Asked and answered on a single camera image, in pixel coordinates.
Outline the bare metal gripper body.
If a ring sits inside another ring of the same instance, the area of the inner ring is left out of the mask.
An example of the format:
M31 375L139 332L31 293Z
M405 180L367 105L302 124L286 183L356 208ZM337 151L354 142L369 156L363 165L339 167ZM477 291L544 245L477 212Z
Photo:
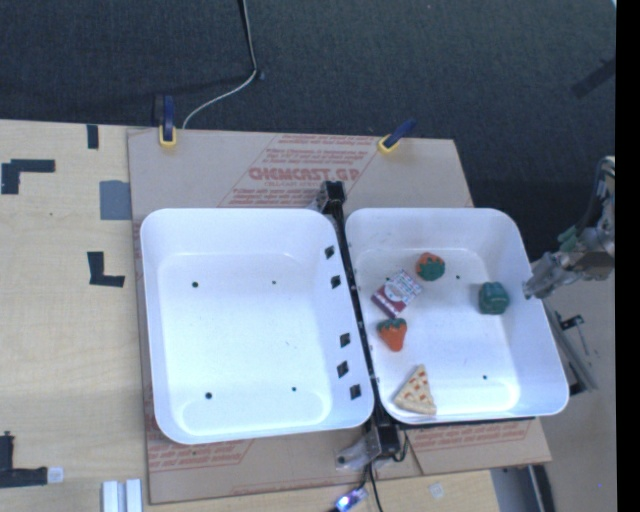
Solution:
M552 254L552 276L561 284L577 280L605 280L615 267L615 229L572 226L561 233Z

